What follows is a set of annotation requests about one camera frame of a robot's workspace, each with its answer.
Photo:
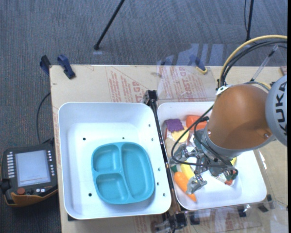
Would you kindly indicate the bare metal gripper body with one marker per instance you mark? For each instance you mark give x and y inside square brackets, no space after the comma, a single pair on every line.
[217,170]

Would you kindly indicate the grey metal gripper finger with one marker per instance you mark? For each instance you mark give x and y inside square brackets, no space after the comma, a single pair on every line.
[195,182]
[183,152]

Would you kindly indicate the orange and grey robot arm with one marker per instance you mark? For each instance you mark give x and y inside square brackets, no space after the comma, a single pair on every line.
[240,115]

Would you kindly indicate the orange carrot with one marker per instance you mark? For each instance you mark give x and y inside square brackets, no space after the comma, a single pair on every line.
[181,181]

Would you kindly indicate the yellow banana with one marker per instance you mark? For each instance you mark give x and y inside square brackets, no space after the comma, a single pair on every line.
[187,170]

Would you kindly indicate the thin black rod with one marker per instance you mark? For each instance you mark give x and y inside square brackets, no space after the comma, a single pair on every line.
[162,149]

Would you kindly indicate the white plastic tray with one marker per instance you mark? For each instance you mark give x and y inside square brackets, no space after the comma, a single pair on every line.
[232,193]
[77,169]

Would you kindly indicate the purple biscuit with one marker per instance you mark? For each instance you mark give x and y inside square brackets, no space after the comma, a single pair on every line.
[174,125]

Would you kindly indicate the orange toy food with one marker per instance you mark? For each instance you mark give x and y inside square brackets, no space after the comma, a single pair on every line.
[192,120]

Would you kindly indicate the blue divided plate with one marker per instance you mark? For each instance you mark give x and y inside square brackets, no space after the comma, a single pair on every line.
[135,164]

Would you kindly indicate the brown cardboard board red print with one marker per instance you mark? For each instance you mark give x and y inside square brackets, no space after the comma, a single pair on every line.
[91,86]

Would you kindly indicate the black tripod leg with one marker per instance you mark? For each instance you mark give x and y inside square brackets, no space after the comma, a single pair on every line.
[250,13]
[111,18]

